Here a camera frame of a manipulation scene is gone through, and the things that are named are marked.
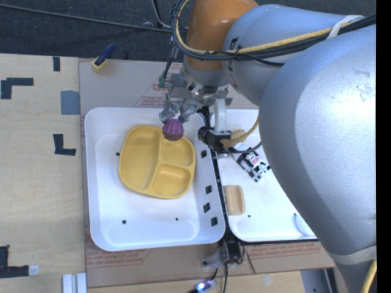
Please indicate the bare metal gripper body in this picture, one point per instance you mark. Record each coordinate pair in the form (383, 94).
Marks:
(195, 96)

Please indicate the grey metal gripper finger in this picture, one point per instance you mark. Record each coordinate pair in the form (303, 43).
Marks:
(168, 112)
(186, 114)

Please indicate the purple cupcake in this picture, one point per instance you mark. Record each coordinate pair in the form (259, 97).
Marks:
(173, 130)

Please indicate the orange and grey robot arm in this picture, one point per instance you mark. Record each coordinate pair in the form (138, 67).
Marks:
(305, 102)

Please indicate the yellow divided plate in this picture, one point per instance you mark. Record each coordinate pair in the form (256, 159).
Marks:
(152, 163)

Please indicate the brown cardboard board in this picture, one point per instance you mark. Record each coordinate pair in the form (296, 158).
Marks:
(122, 81)

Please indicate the thin black rod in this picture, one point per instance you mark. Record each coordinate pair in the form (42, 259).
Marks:
(220, 188)

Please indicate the black and white cow carton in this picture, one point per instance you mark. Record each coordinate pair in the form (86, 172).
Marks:
(255, 165)

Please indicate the tan bread slice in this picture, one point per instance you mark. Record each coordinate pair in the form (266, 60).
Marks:
(234, 200)

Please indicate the white plastic tray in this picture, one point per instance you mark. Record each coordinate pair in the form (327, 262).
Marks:
(262, 212)
(146, 218)

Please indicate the black cylinder on white bracket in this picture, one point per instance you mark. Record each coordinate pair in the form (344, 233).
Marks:
(215, 133)

